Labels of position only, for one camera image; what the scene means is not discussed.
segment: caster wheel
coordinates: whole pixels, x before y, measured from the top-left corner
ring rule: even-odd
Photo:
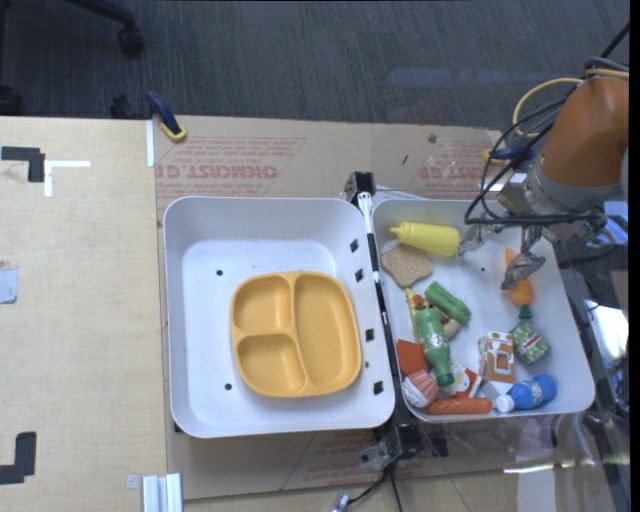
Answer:
[[[120,50],[125,55],[138,55],[144,49],[142,32],[138,28],[123,28],[118,31]]]
[[[0,115],[10,116],[20,113],[22,108],[22,96],[18,94],[18,91],[0,85]]]

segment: blue bottle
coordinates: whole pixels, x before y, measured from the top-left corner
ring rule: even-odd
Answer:
[[[553,400],[557,393],[556,381],[549,375],[540,373],[529,380],[514,384],[506,395],[496,398],[495,407],[503,413],[514,409],[533,409]]]

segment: yellow bottle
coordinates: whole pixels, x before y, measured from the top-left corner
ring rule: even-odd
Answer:
[[[453,256],[460,244],[460,233],[450,226],[401,222],[399,226],[391,228],[391,232],[395,233],[400,243],[440,256]]]

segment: white bottle cap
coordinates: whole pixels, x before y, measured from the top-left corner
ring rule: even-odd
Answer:
[[[500,395],[496,398],[495,407],[499,412],[511,412],[516,408],[516,404],[509,395]]]

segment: orange carrot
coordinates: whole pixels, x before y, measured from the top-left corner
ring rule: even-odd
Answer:
[[[509,266],[516,255],[509,247],[507,247],[504,257],[507,262],[507,266]],[[531,304],[531,301],[533,300],[533,290],[531,289],[531,283],[529,280],[523,279],[511,288],[511,290],[509,290],[509,298],[516,306]]]

